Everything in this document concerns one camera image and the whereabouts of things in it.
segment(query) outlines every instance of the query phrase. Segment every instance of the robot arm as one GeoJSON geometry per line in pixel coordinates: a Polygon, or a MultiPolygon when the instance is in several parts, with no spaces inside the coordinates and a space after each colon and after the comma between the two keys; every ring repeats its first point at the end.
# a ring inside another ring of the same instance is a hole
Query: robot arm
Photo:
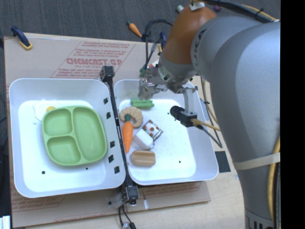
{"type": "Polygon", "coordinates": [[[280,136],[280,22],[216,17],[207,7],[191,8],[178,15],[159,67],[148,69],[140,82],[139,98],[166,89],[190,96],[183,90],[190,78],[208,81],[243,190],[245,228],[273,228],[275,213],[281,221],[280,196],[275,211],[267,191],[270,167],[280,154],[275,149],[280,136]]]}

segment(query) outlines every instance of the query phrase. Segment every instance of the table surface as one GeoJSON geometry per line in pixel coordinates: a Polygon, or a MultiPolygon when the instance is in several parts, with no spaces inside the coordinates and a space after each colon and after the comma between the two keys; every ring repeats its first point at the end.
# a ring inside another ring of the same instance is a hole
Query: table surface
{"type": "MultiPolygon", "coordinates": [[[[53,35],[38,35],[38,34],[27,34],[29,37],[48,37],[50,39],[71,39],[70,37],[58,37],[53,35]]],[[[141,47],[141,52],[145,52],[145,44],[141,42],[137,42],[137,44],[141,47]]],[[[134,71],[138,73],[138,66],[129,66],[130,71],[134,71]]],[[[7,84],[11,83],[12,73],[7,68],[7,84]]],[[[26,75],[21,75],[22,77],[39,77],[39,71],[37,69],[33,70],[33,72],[26,73],[26,75]]],[[[198,94],[200,98],[203,99],[203,90],[201,88],[201,79],[198,76],[195,76],[192,84],[198,86],[198,94]]],[[[210,90],[209,84],[206,85],[206,95],[210,102],[210,108],[213,110],[213,103],[210,98],[210,90]]],[[[158,208],[158,209],[150,209],[139,212],[130,212],[128,213],[131,221],[134,222],[136,228],[175,228],[175,229],[244,229],[244,201],[243,194],[240,182],[238,180],[238,176],[234,166],[232,164],[232,159],[228,152],[228,149],[225,145],[223,137],[220,132],[218,132],[220,140],[223,144],[223,148],[220,148],[215,142],[213,142],[215,151],[225,151],[229,166],[230,172],[219,173],[217,177],[213,180],[206,181],[208,191],[210,193],[211,201],[204,203],[196,203],[190,205],[181,205],[169,208],[158,208]]],[[[127,218],[122,215],[123,221],[127,221],[127,218]]],[[[73,221],[65,221],[58,223],[51,223],[45,225],[37,225],[30,226],[27,228],[35,229],[59,229],[59,228],[67,228],[67,229],[82,229],[82,228],[104,228],[104,229],[115,229],[122,228],[119,216],[109,215],[103,217],[94,217],[89,219],[79,219],[73,221]]]]}

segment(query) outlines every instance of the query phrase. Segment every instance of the orange carrot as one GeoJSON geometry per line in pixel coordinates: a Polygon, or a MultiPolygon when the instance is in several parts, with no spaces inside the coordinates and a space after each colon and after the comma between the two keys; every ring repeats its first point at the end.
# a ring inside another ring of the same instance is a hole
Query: orange carrot
{"type": "Polygon", "coordinates": [[[140,33],[139,29],[136,27],[134,23],[130,23],[130,21],[127,21],[127,24],[129,25],[129,29],[135,33],[137,36],[142,38],[142,34],[140,33]]]}
{"type": "Polygon", "coordinates": [[[125,115],[125,123],[122,130],[126,153],[129,152],[130,144],[132,143],[133,124],[130,122],[130,118],[130,114],[125,115]]]}

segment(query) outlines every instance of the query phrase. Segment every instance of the cardboard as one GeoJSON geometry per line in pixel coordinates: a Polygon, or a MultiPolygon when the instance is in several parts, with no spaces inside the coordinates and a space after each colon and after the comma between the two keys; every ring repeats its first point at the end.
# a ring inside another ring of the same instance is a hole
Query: cardboard
{"type": "MultiPolygon", "coordinates": [[[[138,79],[145,63],[142,42],[61,37],[25,33],[33,48],[25,50],[16,37],[5,37],[6,86],[19,78],[98,79],[103,65],[114,66],[113,84],[121,79],[138,79]]],[[[151,62],[158,59],[157,52],[151,62]]],[[[10,126],[8,99],[8,123],[10,126]]],[[[107,198],[119,189],[99,190],[43,198],[25,198],[14,186],[10,154],[12,224],[14,228],[117,214],[107,198]]],[[[165,208],[210,201],[206,182],[140,187],[137,205],[129,211],[145,210],[143,194],[150,208],[165,208]]]]}

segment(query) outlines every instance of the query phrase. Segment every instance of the gray carpet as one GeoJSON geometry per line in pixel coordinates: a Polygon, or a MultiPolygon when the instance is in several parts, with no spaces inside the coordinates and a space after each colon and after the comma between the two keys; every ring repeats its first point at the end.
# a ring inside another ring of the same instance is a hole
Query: gray carpet
{"type": "MultiPolygon", "coordinates": [[[[126,22],[134,22],[143,33],[150,20],[173,22],[176,7],[189,0],[0,0],[0,32],[11,36],[12,25],[24,32],[140,41],[126,22]]],[[[280,19],[281,0],[225,0],[246,4],[280,19]]],[[[234,12],[222,8],[219,16],[234,12]]],[[[152,40],[169,26],[152,27],[152,40]]],[[[4,50],[0,49],[0,153],[3,153],[3,179],[0,181],[0,217],[11,214],[7,151],[6,84],[4,50]]]]}

